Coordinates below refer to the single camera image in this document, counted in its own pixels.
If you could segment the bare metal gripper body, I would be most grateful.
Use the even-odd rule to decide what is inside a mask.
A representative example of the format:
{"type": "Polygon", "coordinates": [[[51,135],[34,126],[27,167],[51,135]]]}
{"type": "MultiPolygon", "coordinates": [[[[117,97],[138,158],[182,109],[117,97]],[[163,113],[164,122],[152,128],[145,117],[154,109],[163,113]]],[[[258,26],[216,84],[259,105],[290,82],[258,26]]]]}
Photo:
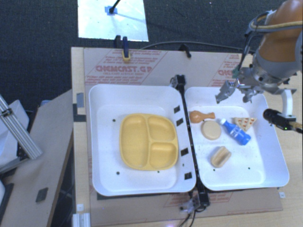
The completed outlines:
{"type": "Polygon", "coordinates": [[[237,68],[237,89],[245,94],[268,92],[280,95],[283,89],[279,88],[284,81],[290,78],[290,70],[270,67],[265,70],[260,66],[237,68]]]}

